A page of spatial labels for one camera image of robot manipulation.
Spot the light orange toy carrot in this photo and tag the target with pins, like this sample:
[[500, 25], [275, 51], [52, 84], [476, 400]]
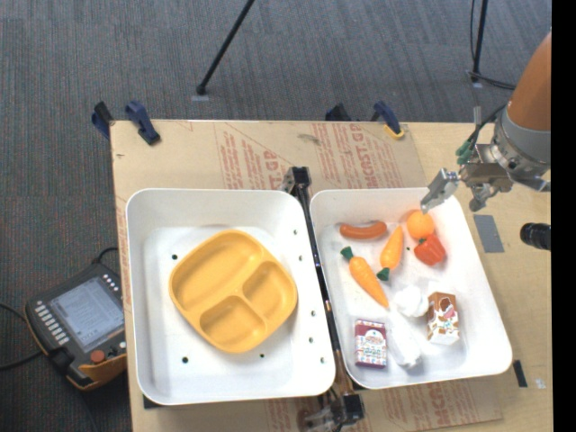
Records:
[[392, 250]]

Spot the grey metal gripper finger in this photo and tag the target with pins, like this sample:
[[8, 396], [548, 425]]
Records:
[[480, 197], [438, 189]]

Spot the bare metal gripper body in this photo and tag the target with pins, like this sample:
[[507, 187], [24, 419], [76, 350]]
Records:
[[488, 169]]

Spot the brown cardboard board red print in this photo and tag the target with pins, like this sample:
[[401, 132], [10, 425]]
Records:
[[252, 151]]

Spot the clear plastic bottle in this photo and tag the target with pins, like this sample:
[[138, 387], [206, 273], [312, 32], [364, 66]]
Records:
[[404, 342]]

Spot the red-orange toy bell pepper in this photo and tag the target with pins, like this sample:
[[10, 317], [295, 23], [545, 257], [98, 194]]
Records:
[[429, 250]]

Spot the yellow divided plate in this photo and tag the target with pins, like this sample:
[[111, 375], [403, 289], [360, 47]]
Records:
[[234, 290]]

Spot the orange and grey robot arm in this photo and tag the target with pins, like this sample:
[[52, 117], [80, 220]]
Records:
[[533, 83]]

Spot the white crumpled lump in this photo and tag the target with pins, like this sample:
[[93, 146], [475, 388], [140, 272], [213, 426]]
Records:
[[411, 302]]

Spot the black tripod stand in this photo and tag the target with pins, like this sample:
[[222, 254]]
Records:
[[229, 38], [480, 29]]

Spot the white plastic tray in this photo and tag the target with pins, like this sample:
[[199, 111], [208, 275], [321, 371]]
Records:
[[162, 376], [472, 331]]

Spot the brown and white carton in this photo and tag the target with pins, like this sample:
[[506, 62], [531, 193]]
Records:
[[443, 320]]

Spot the orange-brown toy sausage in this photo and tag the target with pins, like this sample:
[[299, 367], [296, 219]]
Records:
[[362, 231]]

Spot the dark red printed packet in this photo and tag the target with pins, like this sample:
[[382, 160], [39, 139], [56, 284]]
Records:
[[371, 344]]

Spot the deep orange toy carrot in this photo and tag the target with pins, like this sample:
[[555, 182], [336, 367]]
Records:
[[366, 277]]

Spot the orange toy fruit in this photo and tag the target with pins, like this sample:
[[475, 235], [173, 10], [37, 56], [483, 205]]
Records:
[[420, 225]]

